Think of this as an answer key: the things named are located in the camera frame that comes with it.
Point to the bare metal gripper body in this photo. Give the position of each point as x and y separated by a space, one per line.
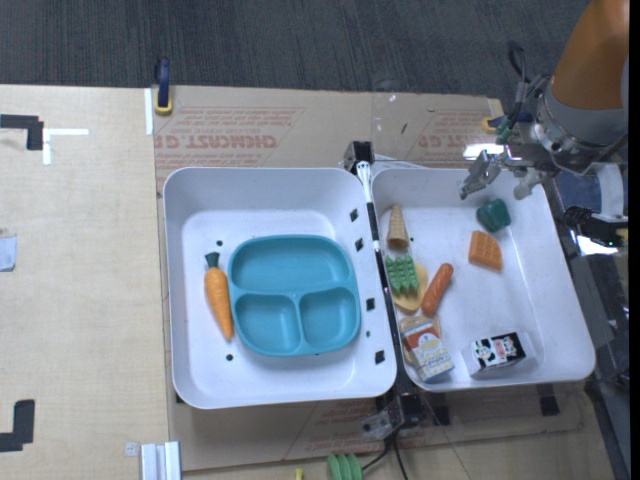
540 150

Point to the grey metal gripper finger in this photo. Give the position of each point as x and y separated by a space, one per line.
529 182
481 170

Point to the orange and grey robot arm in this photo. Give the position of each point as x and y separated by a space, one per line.
595 43

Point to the green bell pepper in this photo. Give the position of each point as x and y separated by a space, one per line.
494 215

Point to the orange waffle piece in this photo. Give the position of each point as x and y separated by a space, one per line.
485 253

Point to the tan ice cream cone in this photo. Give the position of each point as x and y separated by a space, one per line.
397 228

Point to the white plastic tray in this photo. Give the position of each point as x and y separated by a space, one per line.
540 298
280 383

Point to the thin black and white rod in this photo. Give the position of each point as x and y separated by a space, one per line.
372 223

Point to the orange sausage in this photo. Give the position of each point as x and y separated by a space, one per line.
437 289

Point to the green pea pods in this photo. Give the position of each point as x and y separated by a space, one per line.
344 467
402 273

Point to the cow print milk carton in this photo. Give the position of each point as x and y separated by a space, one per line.
497 353

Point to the orange and blue carton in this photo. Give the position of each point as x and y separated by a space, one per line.
430 353

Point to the brown cardboard board red print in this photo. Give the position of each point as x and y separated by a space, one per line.
280 133

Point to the blue divided plate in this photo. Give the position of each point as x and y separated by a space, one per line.
290 268

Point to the orange carrot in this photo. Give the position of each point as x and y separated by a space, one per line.
219 293

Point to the black cylinder on white bracket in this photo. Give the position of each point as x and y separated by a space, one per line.
595 220

